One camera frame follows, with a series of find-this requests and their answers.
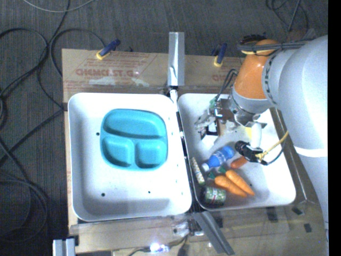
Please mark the white patterned packet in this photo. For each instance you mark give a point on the white patterned packet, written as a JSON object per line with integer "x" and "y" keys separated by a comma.
{"x": 197, "y": 171}

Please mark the brown cardboard board red print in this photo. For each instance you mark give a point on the brown cardboard board red print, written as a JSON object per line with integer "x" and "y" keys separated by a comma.
{"x": 112, "y": 71}

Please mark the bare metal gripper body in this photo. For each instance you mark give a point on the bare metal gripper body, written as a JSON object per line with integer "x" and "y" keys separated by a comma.
{"x": 226, "y": 119}

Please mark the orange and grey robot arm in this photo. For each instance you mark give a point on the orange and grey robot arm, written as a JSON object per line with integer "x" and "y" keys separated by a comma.
{"x": 298, "y": 89}

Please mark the blue divided plate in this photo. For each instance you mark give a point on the blue divided plate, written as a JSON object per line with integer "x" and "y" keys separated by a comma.
{"x": 133, "y": 124}

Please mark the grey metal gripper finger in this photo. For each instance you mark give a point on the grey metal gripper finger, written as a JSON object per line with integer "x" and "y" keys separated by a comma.
{"x": 213, "y": 132}
{"x": 205, "y": 119}

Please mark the orange carrot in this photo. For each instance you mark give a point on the orange carrot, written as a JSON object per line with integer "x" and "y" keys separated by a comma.
{"x": 239, "y": 183}
{"x": 229, "y": 186}

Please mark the black cylinder on white bracket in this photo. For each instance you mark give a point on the black cylinder on white bracket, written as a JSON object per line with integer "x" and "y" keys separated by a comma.
{"x": 249, "y": 151}

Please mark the orange sausage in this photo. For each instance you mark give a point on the orange sausage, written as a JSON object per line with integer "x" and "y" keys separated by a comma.
{"x": 238, "y": 163}

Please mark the green can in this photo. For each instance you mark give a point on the green can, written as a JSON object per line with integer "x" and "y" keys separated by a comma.
{"x": 215, "y": 196}

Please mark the white plastic tray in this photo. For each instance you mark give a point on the white plastic tray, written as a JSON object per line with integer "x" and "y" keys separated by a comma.
{"x": 269, "y": 180}
{"x": 128, "y": 193}

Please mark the blue plastic bottle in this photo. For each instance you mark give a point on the blue plastic bottle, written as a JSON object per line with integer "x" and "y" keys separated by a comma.
{"x": 219, "y": 156}

